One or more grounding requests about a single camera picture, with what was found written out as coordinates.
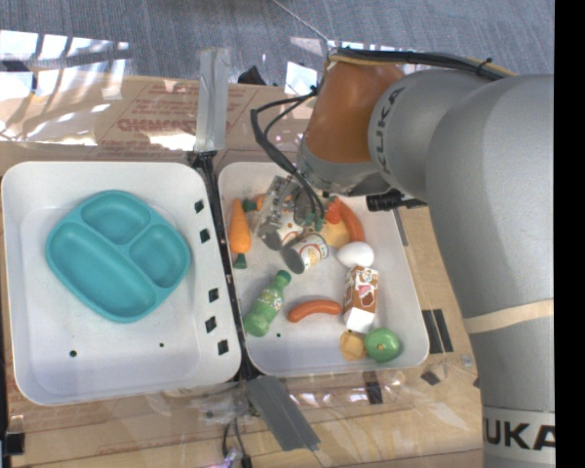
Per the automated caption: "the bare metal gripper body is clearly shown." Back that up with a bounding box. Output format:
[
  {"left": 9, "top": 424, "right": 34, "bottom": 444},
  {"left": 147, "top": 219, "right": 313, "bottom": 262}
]
[{"left": 255, "top": 174, "right": 320, "bottom": 238}]

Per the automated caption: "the white can orange print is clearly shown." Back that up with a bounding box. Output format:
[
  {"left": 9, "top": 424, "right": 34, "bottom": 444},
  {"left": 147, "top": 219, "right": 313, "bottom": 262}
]
[
  {"left": 263, "top": 211, "right": 306, "bottom": 251},
  {"left": 281, "top": 232, "right": 331, "bottom": 276}
]

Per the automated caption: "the small orange carrot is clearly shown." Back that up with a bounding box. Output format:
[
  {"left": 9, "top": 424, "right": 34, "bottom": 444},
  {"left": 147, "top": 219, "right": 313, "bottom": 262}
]
[{"left": 324, "top": 195, "right": 343, "bottom": 226}]

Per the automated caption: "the yellow bread piece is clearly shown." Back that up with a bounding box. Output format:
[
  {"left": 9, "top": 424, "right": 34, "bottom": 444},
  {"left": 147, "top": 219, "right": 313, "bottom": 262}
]
[{"left": 321, "top": 220, "right": 351, "bottom": 250}]

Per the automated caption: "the thin black rod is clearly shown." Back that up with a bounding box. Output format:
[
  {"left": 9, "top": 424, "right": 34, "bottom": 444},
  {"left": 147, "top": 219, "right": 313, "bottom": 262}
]
[{"left": 194, "top": 151, "right": 254, "bottom": 380}]

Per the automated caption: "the orange curved sausage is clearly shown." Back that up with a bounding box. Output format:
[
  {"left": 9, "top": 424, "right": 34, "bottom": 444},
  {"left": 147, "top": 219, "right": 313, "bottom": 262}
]
[{"left": 338, "top": 200, "right": 368, "bottom": 244}]

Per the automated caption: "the white egg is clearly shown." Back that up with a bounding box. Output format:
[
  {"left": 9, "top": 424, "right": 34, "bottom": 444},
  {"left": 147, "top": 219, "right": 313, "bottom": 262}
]
[{"left": 335, "top": 241, "right": 375, "bottom": 268}]

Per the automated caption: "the green plastic bottle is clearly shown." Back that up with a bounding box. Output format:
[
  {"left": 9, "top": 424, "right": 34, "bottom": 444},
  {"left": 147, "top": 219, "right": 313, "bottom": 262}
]
[{"left": 242, "top": 269, "right": 293, "bottom": 338}]

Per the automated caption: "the brown and white carton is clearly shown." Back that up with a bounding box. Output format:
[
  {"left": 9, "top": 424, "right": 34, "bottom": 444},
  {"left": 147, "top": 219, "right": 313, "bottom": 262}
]
[{"left": 341, "top": 264, "right": 380, "bottom": 335}]

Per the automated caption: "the black block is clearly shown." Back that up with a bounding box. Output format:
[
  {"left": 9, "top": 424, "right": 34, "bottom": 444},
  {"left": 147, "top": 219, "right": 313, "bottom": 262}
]
[{"left": 237, "top": 64, "right": 268, "bottom": 87}]

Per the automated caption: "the white plastic tray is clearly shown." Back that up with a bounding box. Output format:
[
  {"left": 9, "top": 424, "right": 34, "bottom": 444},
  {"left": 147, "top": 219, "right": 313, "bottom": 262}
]
[
  {"left": 217, "top": 161, "right": 430, "bottom": 378},
  {"left": 0, "top": 161, "right": 243, "bottom": 407}
]

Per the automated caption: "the yellow biscuit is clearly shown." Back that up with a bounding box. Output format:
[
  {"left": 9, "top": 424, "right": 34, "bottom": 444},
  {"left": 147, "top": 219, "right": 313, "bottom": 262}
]
[{"left": 339, "top": 330, "right": 369, "bottom": 362}]

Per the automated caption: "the green apple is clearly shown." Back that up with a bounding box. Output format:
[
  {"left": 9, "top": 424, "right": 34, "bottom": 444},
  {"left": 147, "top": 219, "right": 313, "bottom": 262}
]
[{"left": 364, "top": 327, "right": 402, "bottom": 364}]

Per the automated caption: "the teal divided plate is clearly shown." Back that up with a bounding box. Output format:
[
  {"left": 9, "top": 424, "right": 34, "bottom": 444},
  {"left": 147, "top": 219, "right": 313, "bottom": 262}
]
[{"left": 45, "top": 189, "right": 192, "bottom": 325}]

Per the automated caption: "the brown cardboard board red print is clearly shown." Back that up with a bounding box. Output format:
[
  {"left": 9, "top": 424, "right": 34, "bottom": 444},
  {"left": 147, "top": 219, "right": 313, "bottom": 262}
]
[{"left": 0, "top": 73, "right": 487, "bottom": 468}]

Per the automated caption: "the black cylinder on white bracket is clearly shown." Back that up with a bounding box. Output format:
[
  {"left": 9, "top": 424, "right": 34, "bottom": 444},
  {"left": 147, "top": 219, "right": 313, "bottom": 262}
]
[{"left": 365, "top": 188, "right": 429, "bottom": 213}]

